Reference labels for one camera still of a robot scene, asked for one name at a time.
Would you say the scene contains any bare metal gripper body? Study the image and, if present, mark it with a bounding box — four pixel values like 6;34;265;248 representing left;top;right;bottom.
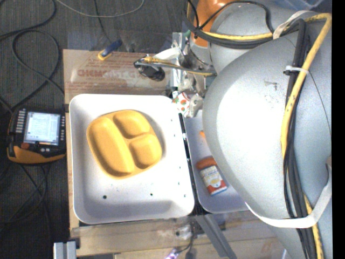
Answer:
180;45;217;96

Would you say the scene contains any white packet with red print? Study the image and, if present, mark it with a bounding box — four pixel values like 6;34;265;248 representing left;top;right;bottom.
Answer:
171;90;195;118

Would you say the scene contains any thin black and white rod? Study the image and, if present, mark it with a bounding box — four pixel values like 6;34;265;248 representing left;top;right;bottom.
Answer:
178;112;199;201

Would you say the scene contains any yellow divided plate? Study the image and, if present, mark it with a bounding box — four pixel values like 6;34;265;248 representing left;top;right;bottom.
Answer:
86;109;163;180

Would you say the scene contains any brown cardboard board red print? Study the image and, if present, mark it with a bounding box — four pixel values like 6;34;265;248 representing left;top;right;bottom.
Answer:
62;49;208;230

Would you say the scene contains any white plastic tray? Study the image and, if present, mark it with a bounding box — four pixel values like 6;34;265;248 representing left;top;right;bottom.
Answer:
183;108;250;214
68;93;196;225

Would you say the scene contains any black cylinder on white bracket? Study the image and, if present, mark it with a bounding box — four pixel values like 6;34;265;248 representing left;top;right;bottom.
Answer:
137;46;182;82

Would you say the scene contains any black block with thin wires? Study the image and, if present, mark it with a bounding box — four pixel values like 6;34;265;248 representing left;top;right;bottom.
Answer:
188;220;202;237

